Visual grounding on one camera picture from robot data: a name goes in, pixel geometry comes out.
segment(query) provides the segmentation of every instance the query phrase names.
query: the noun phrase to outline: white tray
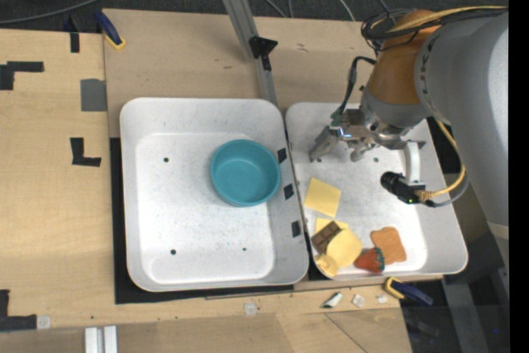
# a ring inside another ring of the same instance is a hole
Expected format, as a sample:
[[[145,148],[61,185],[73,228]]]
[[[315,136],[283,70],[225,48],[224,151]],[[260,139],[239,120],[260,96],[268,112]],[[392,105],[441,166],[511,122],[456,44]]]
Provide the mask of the white tray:
[[[123,107],[120,123],[126,262],[139,287],[281,285],[306,274],[301,211],[275,106],[264,100],[138,98]],[[267,203],[234,208],[212,186],[212,155],[235,139],[286,153],[281,186]]]
[[[340,142],[331,153],[322,157],[322,162],[310,162],[308,152],[324,126],[330,124],[330,115],[338,106],[339,104],[334,103],[297,103],[287,111],[288,139],[302,203],[310,178],[315,177],[341,190],[334,219],[347,222],[364,248],[373,247],[369,237],[373,230],[396,227],[406,250],[407,260],[386,266],[384,274],[408,276],[460,272],[466,266],[468,258],[454,208],[451,205],[435,209],[424,205],[408,205],[380,185],[380,176],[384,172],[405,172],[402,151],[379,147],[366,152],[361,161],[353,163],[349,160],[352,150],[345,142]],[[422,181],[431,189],[445,187],[426,122],[412,129],[407,138],[426,142],[420,153]],[[447,195],[436,201],[446,199]],[[309,236],[314,235],[317,217],[330,218],[310,208],[303,208],[303,214]],[[341,269],[334,279],[369,276],[373,275],[351,265]]]

